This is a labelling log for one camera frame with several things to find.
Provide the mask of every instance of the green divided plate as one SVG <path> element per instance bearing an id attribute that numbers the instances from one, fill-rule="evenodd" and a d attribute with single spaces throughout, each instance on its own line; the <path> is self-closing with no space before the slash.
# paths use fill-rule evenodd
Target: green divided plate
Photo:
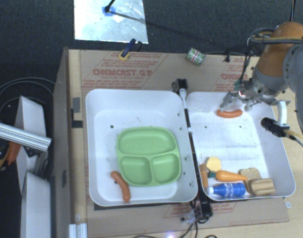
<path id="1" fill-rule="evenodd" d="M 176 138 L 165 128 L 125 129 L 117 137 L 116 151 L 121 175 L 130 185 L 164 185 L 181 174 Z"/>

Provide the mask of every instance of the water bottle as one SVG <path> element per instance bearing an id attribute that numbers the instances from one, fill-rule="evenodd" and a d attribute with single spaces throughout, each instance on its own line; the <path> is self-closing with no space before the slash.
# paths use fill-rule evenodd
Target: water bottle
<path id="1" fill-rule="evenodd" d="M 218 186 L 207 188 L 209 195 L 219 194 L 221 196 L 243 196 L 246 192 L 245 185 L 241 182 L 238 183 L 222 183 Z"/>

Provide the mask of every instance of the black floor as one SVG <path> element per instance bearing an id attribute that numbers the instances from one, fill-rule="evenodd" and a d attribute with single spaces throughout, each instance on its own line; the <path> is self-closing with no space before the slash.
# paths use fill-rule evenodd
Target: black floor
<path id="1" fill-rule="evenodd" d="M 143 0 L 149 44 L 142 51 L 186 53 L 245 51 L 249 34 L 259 27 L 289 21 L 292 0 Z M 303 24 L 303 0 L 294 21 Z M 74 40 L 73 0 L 0 0 L 0 86 L 22 77 L 56 80 L 64 46 L 73 49 L 121 50 L 117 43 Z M 33 84 L 14 85 L 0 97 L 0 108 L 20 94 L 45 103 L 51 128 L 51 98 Z M 13 124 L 16 102 L 0 119 Z M 20 236 L 20 193 L 15 164 L 0 172 L 0 238 Z"/>

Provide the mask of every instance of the white plastic tray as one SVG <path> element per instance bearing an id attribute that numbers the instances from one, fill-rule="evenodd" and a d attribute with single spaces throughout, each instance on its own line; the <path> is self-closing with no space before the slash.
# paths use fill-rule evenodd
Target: white plastic tray
<path id="1" fill-rule="evenodd" d="M 195 169 L 180 97 L 169 91 L 95 89 L 85 100 L 89 192 L 101 206 L 188 202 L 197 195 Z M 177 139 L 181 155 L 181 176 L 162 186 L 129 186 L 131 200 L 124 203 L 121 189 L 110 174 L 120 171 L 117 163 L 117 135 L 124 129 L 159 126 Z"/>
<path id="2" fill-rule="evenodd" d="M 263 118 L 275 119 L 272 108 L 257 104 L 249 112 L 233 119 L 216 115 L 226 93 L 193 92 L 187 97 L 187 107 L 193 132 L 198 164 L 211 156 L 218 157 L 222 169 L 238 173 L 241 169 L 257 168 L 262 178 L 273 178 L 276 192 L 269 195 L 234 196 L 227 200 L 265 197 L 285 197 L 295 192 L 296 184 L 281 138 L 266 131 L 260 122 Z M 241 101 L 234 109 L 244 110 Z M 217 185 L 215 178 L 209 186 Z M 219 195 L 209 195 L 215 201 L 225 201 Z"/>

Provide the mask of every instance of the hot dog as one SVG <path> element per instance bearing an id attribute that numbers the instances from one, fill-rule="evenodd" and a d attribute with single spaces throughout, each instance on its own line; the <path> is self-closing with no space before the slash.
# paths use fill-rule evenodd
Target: hot dog
<path id="1" fill-rule="evenodd" d="M 130 200 L 130 191 L 127 182 L 122 178 L 121 174 L 117 171 L 111 172 L 111 177 L 119 184 L 121 187 L 122 198 L 125 202 Z"/>
<path id="2" fill-rule="evenodd" d="M 232 112 L 227 112 L 227 111 L 221 112 L 221 110 L 218 110 L 216 112 L 216 114 L 219 117 L 223 117 L 223 118 L 235 118 L 235 117 L 240 117 L 242 115 L 242 110 L 237 109 L 237 110 L 232 111 Z"/>

